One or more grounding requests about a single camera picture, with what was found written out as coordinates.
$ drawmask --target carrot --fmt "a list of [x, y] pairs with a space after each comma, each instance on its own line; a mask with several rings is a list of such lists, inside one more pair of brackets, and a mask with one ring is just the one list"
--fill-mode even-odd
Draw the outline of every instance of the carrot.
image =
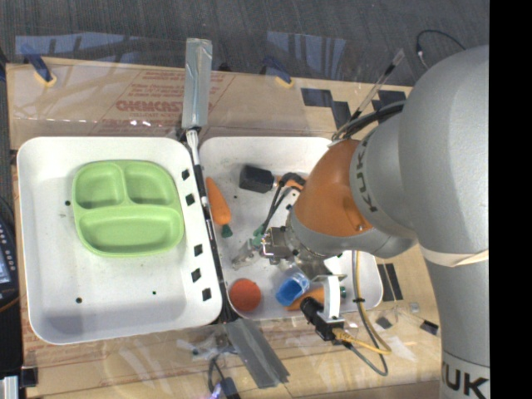
[[310, 291], [307, 291], [300, 298], [296, 298], [296, 300], [294, 300], [294, 302], [290, 304], [290, 306], [285, 306], [284, 309], [285, 310], [299, 310], [299, 305], [301, 304], [303, 299], [306, 297], [316, 298], [316, 300], [318, 300], [321, 304], [324, 304], [325, 303], [325, 288], [319, 287], [319, 288], [315, 288]]
[[211, 177], [205, 179], [207, 186], [207, 195], [210, 202], [210, 211], [213, 215], [213, 221], [222, 226], [222, 236], [227, 238], [233, 234], [229, 227], [231, 221], [231, 210], [225, 201], [222, 192]]

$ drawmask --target white tray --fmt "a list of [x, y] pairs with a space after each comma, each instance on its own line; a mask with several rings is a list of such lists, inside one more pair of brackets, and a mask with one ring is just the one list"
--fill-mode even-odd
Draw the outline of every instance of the white tray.
[[[170, 172], [185, 219], [177, 246], [153, 256], [105, 258], [81, 244], [66, 201], [76, 171], [97, 160], [148, 160]], [[28, 312], [38, 337], [54, 344], [88, 342], [198, 327], [219, 316], [222, 298], [209, 236], [190, 154], [181, 143], [39, 137], [20, 148], [17, 165]], [[190, 206], [188, 194], [195, 197]], [[197, 245], [202, 253], [196, 256]], [[201, 276], [194, 281], [197, 269]]]
[[[239, 188], [240, 171], [244, 165], [254, 165], [271, 170], [275, 175], [289, 171], [308, 175], [314, 165], [328, 149], [329, 140], [318, 137], [215, 137], [208, 139], [199, 148], [199, 157], [204, 167], [204, 176], [214, 179], [224, 195], [231, 210], [232, 220], [229, 226], [233, 236], [222, 238], [221, 228], [215, 226], [222, 271], [228, 290], [239, 278], [249, 278], [260, 288], [263, 299], [253, 312], [235, 312], [251, 319], [275, 319], [301, 316], [300, 312], [284, 309], [275, 298], [275, 293], [285, 280], [277, 266], [269, 264], [267, 259], [255, 261], [250, 266], [234, 270], [231, 259], [253, 231], [264, 222], [274, 191], [260, 194]], [[295, 201], [295, 196], [287, 197], [272, 218], [270, 226], [282, 226], [286, 223], [287, 204]], [[374, 308], [382, 300], [382, 282], [375, 258], [361, 253], [361, 290], [366, 299], [366, 308]], [[347, 277], [340, 283], [345, 287], [347, 296], [342, 300], [341, 312], [357, 310], [352, 302], [352, 252], [346, 251], [341, 258], [329, 259], [333, 273], [345, 273]]]

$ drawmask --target gray floor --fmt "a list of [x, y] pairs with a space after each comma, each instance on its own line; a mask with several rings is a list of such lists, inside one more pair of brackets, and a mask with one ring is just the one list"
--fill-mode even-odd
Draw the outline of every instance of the gray floor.
[[[262, 59], [273, 54], [293, 76], [366, 82], [375, 81], [403, 49], [406, 57], [388, 82], [413, 86], [425, 71], [416, 56], [420, 31], [441, 30], [469, 48], [489, 43], [489, 22], [490, 0], [0, 0], [0, 46], [13, 62], [21, 62], [15, 44], [20, 36], [148, 37], [152, 40], [143, 41], [143, 49], [149, 56], [141, 62], [179, 67], [183, 54], [173, 54], [170, 41], [202, 37], [213, 41], [214, 69], [225, 63], [233, 71], [259, 73]], [[164, 50], [153, 51], [150, 46], [157, 42], [165, 44]], [[342, 48], [341, 61], [312, 63], [313, 54], [331, 43]], [[441, 34], [426, 34], [421, 43], [429, 66], [460, 50]], [[307, 56], [294, 57], [300, 52]], [[62, 56], [100, 55], [73, 48]], [[11, 202], [7, 128], [2, 87], [0, 195]]]

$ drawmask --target green plate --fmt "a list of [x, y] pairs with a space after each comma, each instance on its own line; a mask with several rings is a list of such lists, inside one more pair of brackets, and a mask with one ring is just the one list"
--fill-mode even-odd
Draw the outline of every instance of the green plate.
[[76, 230], [94, 254], [145, 256], [174, 248], [185, 222], [171, 175], [149, 161], [96, 161], [72, 186]]

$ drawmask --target robotic arm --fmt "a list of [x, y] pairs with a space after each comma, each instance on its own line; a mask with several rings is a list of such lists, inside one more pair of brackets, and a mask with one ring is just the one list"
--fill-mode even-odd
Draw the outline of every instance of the robotic arm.
[[286, 227], [266, 235], [302, 271], [346, 249], [393, 257], [419, 244], [441, 318], [441, 397], [490, 397], [489, 48], [445, 59], [400, 114], [317, 163]]

